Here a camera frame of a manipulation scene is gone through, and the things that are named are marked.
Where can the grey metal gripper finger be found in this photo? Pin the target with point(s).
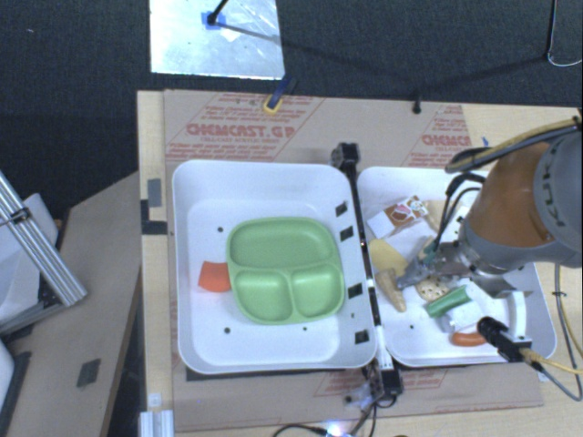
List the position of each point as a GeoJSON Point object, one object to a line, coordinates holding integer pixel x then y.
{"type": "Point", "coordinates": [418, 266]}
{"type": "Point", "coordinates": [410, 281]}

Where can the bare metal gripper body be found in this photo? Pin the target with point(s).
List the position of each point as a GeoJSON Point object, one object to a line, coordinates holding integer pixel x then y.
{"type": "Point", "coordinates": [455, 267]}

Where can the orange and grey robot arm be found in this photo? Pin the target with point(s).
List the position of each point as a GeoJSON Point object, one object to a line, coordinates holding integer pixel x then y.
{"type": "Point", "coordinates": [514, 198]}

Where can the beige cone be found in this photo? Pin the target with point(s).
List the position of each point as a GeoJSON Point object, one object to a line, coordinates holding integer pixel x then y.
{"type": "Point", "coordinates": [394, 289]}

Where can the tan round biscuit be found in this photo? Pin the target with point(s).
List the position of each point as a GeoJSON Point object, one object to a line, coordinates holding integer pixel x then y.
{"type": "Point", "coordinates": [430, 290]}

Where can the yellow chip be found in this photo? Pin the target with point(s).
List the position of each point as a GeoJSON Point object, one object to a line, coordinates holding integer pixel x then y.
{"type": "Point", "coordinates": [386, 255]}

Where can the green cylinder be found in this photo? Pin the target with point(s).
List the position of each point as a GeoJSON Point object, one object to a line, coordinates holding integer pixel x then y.
{"type": "Point", "coordinates": [446, 302]}

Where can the white carton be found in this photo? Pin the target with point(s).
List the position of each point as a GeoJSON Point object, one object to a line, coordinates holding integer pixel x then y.
{"type": "Point", "coordinates": [464, 317]}

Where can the thin black and white rod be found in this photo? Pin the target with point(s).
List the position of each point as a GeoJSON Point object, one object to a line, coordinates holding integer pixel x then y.
{"type": "Point", "coordinates": [364, 253]}

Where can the white and brown snack packet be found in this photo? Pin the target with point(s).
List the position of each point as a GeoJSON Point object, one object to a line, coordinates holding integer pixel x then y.
{"type": "Point", "coordinates": [396, 216]}

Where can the pale yellow wedge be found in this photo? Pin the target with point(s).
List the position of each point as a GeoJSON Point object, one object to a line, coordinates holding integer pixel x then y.
{"type": "Point", "coordinates": [437, 214]}

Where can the white plastic tray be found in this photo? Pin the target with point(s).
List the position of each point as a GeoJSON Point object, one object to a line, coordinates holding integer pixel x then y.
{"type": "Point", "coordinates": [273, 348]}
{"type": "Point", "coordinates": [419, 348]}

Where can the orange sausage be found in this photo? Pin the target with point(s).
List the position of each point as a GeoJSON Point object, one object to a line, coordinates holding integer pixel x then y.
{"type": "Point", "coordinates": [467, 339]}

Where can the green divided plate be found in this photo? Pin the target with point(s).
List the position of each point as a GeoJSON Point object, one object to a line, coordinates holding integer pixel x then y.
{"type": "Point", "coordinates": [284, 269]}

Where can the orange curved slice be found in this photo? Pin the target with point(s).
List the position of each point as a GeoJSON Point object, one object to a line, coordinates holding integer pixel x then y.
{"type": "Point", "coordinates": [213, 277]}

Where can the brown cardboard board red print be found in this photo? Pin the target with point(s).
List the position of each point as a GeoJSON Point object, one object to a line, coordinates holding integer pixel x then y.
{"type": "Point", "coordinates": [255, 121]}

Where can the black cylinder on white bracket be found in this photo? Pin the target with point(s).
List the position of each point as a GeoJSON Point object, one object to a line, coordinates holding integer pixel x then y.
{"type": "Point", "coordinates": [501, 335]}

